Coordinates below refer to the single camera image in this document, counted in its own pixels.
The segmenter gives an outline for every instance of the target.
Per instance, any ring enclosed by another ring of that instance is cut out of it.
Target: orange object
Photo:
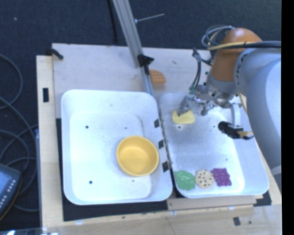
[[[227,32],[221,44],[236,42],[260,42],[259,36],[245,28],[235,28]],[[234,65],[245,48],[236,49],[218,49],[212,64],[211,75],[218,80],[232,82],[234,81]]]
[[[167,80],[165,76],[158,70],[149,70],[152,84],[164,84]]]

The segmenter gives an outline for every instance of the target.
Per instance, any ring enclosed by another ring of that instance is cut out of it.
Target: metal pole
[[[140,67],[138,56],[143,55],[142,44],[137,32],[135,19],[128,0],[112,0],[117,11],[119,21],[121,23],[122,31],[126,39],[127,45],[130,49],[132,59],[135,67]],[[142,70],[145,90],[153,96],[153,89],[150,76]]]
[[[117,33],[117,29],[116,29],[116,23],[115,23],[114,16],[113,16],[112,1],[107,0],[107,3],[108,3],[108,9],[109,9],[109,13],[110,13],[113,35],[114,35],[114,43],[117,44],[119,40],[118,40],[118,33]]]

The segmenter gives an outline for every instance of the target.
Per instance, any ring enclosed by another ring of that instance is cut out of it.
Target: black cable
[[[34,158],[34,157],[29,157],[29,158],[31,160],[36,160],[36,158]],[[15,163],[17,163],[21,160],[25,160],[25,159],[27,159],[27,157],[15,159],[15,160],[11,161],[10,163],[8,163],[7,166],[10,166],[12,164],[15,164]],[[37,175],[37,168],[35,168],[35,172],[33,173],[32,177],[29,180],[29,182],[27,183],[27,185],[19,192],[18,197],[21,196],[22,194],[24,194],[24,192],[30,187],[30,185],[34,181],[36,175]],[[17,204],[14,204],[13,206],[21,211],[24,211],[24,212],[38,212],[39,211],[39,208],[25,208],[25,207],[21,207]]]
[[[212,58],[210,58],[209,60],[205,60],[205,59],[201,59],[202,62],[204,62],[205,64],[211,66],[212,65]]]
[[[16,115],[18,115],[18,117],[24,122],[25,126],[26,126],[26,130],[22,131],[21,133],[19,133],[18,135],[15,135],[9,131],[5,131],[5,130],[0,130],[0,133],[2,134],[5,134],[5,135],[9,135],[9,136],[12,136],[13,139],[6,145],[6,147],[3,149],[3,151],[1,152],[0,154],[0,161],[2,160],[4,154],[6,153],[7,149],[16,141],[18,140],[19,142],[21,142],[21,144],[24,146],[25,150],[26,150],[26,153],[27,153],[27,156],[26,157],[22,157],[22,158],[18,158],[18,159],[15,159],[13,161],[10,161],[7,166],[10,166],[18,161],[22,161],[22,160],[26,160],[26,163],[25,163],[25,166],[23,168],[23,171],[22,171],[22,174],[25,173],[25,171],[27,170],[28,168],[28,165],[29,165],[29,161],[30,160],[35,160],[36,158],[34,157],[31,157],[30,156],[30,153],[29,153],[29,148],[27,146],[27,144],[20,138],[21,135],[25,134],[26,132],[29,132],[34,143],[36,144],[36,138],[35,138],[35,135],[34,135],[34,132],[33,132],[33,128],[37,127],[37,125],[34,125],[34,126],[30,126],[28,124],[28,122],[26,121],[26,119],[23,117],[23,115],[12,105],[21,95],[21,92],[23,90],[23,77],[22,77],[22,74],[19,70],[19,68],[9,59],[7,58],[6,56],[0,54],[0,59],[6,61],[7,63],[9,63],[17,72],[19,78],[20,78],[20,88],[16,94],[16,96],[11,100],[11,101],[7,101],[5,100],[3,97],[0,96],[0,101],[2,103],[4,103],[3,106],[0,107],[0,110],[2,109],[5,109],[5,108],[10,108],[12,109]],[[35,167],[35,171],[34,173],[32,174],[29,182],[27,183],[27,185],[25,185],[25,187],[19,192],[18,196],[22,195],[25,193],[26,190],[28,190],[29,186],[32,184],[32,182],[34,181],[35,177],[37,175],[37,167]],[[22,210],[22,211],[25,211],[25,212],[36,212],[38,211],[39,209],[28,209],[28,208],[24,208],[24,207],[21,207],[19,205],[14,205],[16,208]]]
[[[6,166],[10,166],[12,164],[15,164],[19,161],[22,161],[22,160],[25,160],[25,159],[28,159],[28,160],[36,160],[36,158],[34,157],[22,157],[22,158],[18,158],[18,159],[15,159],[13,161],[10,161],[9,163],[6,164]],[[27,185],[19,192],[18,196],[21,196],[22,194],[25,193],[25,191],[30,187],[31,183],[34,181],[35,177],[36,177],[36,174],[37,174],[37,167],[35,167],[35,171],[34,173],[32,174],[29,182],[27,183]]]
[[[0,59],[8,62],[17,72],[19,78],[20,78],[20,87],[19,87],[19,91],[17,92],[16,96],[10,101],[10,104],[13,104],[21,95],[22,93],[22,90],[23,90],[23,77],[22,77],[22,74],[19,70],[19,68],[9,59],[7,58],[6,56],[0,54]],[[3,110],[5,108],[7,108],[8,106],[7,105],[3,105],[3,106],[0,106],[0,110]]]
[[[250,139],[252,139],[252,138],[254,138],[254,135],[252,135],[252,136],[250,136],[250,137],[247,137],[247,136],[244,136],[244,137],[243,137],[244,140],[250,140]]]
[[[30,157],[30,154],[29,154],[29,148],[28,148],[28,146],[26,145],[26,143],[20,137],[18,137],[17,135],[13,134],[12,132],[0,130],[0,133],[13,136],[15,139],[17,139],[18,141],[20,141],[21,144],[24,146],[24,148],[26,150],[26,153],[27,153],[27,161],[26,161],[25,167],[24,167],[24,169],[22,171],[22,173],[23,173],[27,169],[27,167],[29,165],[29,157]]]
[[[254,43],[243,43],[240,45],[232,46],[220,46],[219,49],[238,49],[238,48],[281,48],[282,43],[280,41],[263,41],[263,42],[254,42]]]
[[[200,74],[201,74],[201,56],[200,56],[200,53],[195,48],[193,48],[192,56],[197,60],[197,74],[196,74],[196,78],[194,81],[194,89],[196,90],[198,87],[198,83],[200,80]]]
[[[31,129],[37,128],[38,124],[35,124],[33,126],[31,126]],[[21,133],[19,133],[17,136],[20,137],[23,134],[25,134],[26,132],[28,132],[28,129],[25,129],[24,131],[22,131]],[[2,157],[4,156],[4,154],[6,153],[7,149],[14,143],[14,141],[16,140],[16,138],[14,138],[13,140],[11,140],[10,143],[8,143],[5,148],[1,151],[1,155],[0,155],[0,160],[2,159]]]
[[[219,43],[212,40],[210,35],[215,34],[214,35],[214,39],[215,39],[221,32],[227,31],[227,30],[232,30],[234,28],[235,27],[230,26],[230,25],[214,25],[214,26],[211,26],[206,30],[205,35],[201,39],[201,43],[205,47],[217,46],[217,45],[219,45]]]

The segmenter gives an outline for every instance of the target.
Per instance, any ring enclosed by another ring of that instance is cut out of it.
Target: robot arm
[[[222,30],[226,35],[218,45],[208,35],[216,36]],[[181,102],[178,114],[195,103],[203,105],[202,115],[213,107],[231,108],[235,95],[245,96],[252,132],[282,192],[281,43],[262,42],[252,31],[231,26],[210,29],[203,39],[208,39],[208,43],[202,43],[210,51],[217,51],[205,85],[195,86],[192,96]],[[199,100],[203,96],[208,97],[209,104]]]

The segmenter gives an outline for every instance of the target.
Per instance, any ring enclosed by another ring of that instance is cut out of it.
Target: black bracket
[[[138,59],[139,66],[144,67],[145,74],[149,75],[148,65],[150,65],[152,61],[155,59],[152,57],[144,56],[142,54],[139,54],[137,59]]]
[[[46,56],[52,56],[53,54],[56,55],[59,59],[63,59],[63,56],[57,50],[53,48],[46,49]]]
[[[231,137],[233,139],[249,140],[249,139],[252,139],[254,137],[254,136],[241,137],[241,135],[239,134],[239,131],[243,131],[243,128],[242,127],[232,127],[231,123],[229,123],[229,122],[221,121],[218,124],[218,128],[219,128],[219,130],[222,131],[222,133],[227,134],[229,137]]]

